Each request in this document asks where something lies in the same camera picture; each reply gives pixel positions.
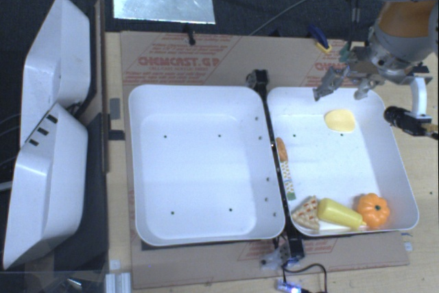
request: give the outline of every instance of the black hole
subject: black hole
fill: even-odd
[[[39,127],[37,131],[39,131],[39,133],[41,133],[45,136],[47,136],[49,134],[49,131],[46,131],[44,128],[41,128],[41,127]]]
[[[58,122],[58,119],[52,115],[48,115],[46,119],[48,119],[50,122],[53,122],[54,124]]]

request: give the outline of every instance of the robotic arm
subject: robotic arm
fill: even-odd
[[[432,51],[438,56],[438,0],[385,1],[375,24],[370,28],[364,47],[350,48],[348,43],[340,52],[344,69],[331,67],[314,89],[319,100],[336,90],[348,78],[358,88],[355,99],[367,97],[370,89],[389,80],[412,88],[412,111],[390,107],[385,119],[414,136],[438,138],[437,126],[426,116],[425,85],[431,78],[416,77],[428,73],[424,60]]]

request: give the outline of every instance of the toy pumpkin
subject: toy pumpkin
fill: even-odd
[[[387,201],[374,193],[366,194],[359,199],[357,212],[363,216],[363,221],[372,228],[385,224],[390,215]]]

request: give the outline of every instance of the toy food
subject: toy food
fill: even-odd
[[[283,143],[283,140],[280,137],[276,138],[276,144],[277,152],[279,154],[279,160],[281,161],[282,179],[285,190],[287,192],[287,199],[295,200],[296,193],[294,192],[293,180],[289,172],[287,148],[285,147],[285,143]]]
[[[363,221],[372,228],[385,224],[390,215],[387,201],[374,193],[366,194],[359,199],[357,211],[363,216]]]
[[[317,217],[317,198],[312,196],[304,205],[292,213],[292,218],[299,225],[312,230],[319,230],[320,225]]]
[[[352,132],[355,128],[355,118],[350,110],[337,109],[329,111],[324,116],[326,125],[338,132]]]
[[[358,229],[361,225],[366,225],[366,223],[363,222],[361,214],[328,198],[319,201],[317,216],[323,221],[341,224],[342,226],[351,227],[353,229]]]

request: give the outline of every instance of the wooden table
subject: wooden table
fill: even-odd
[[[438,123],[438,59],[428,57],[425,64],[434,80],[427,86],[429,100],[427,113]],[[106,79],[108,97],[122,96],[121,47],[119,34],[106,34]],[[408,86],[387,83],[375,90],[386,105],[393,104],[410,110],[412,95]],[[123,116],[112,122],[112,128],[124,130]],[[435,292],[439,287],[439,226],[438,226],[438,142],[428,138],[414,138],[394,129],[401,158],[409,176],[420,220],[405,236],[412,246],[410,265],[368,270],[330,272],[329,292]],[[120,268],[114,272],[129,272],[130,227],[128,223],[128,192],[126,181],[126,155],[123,141],[109,145],[110,171],[107,175],[110,250],[109,259],[118,259]],[[302,274],[290,277],[311,292],[323,290],[322,274]],[[254,279],[186,285],[172,288],[135,290],[134,292],[173,293],[242,293],[275,292],[274,279]]]

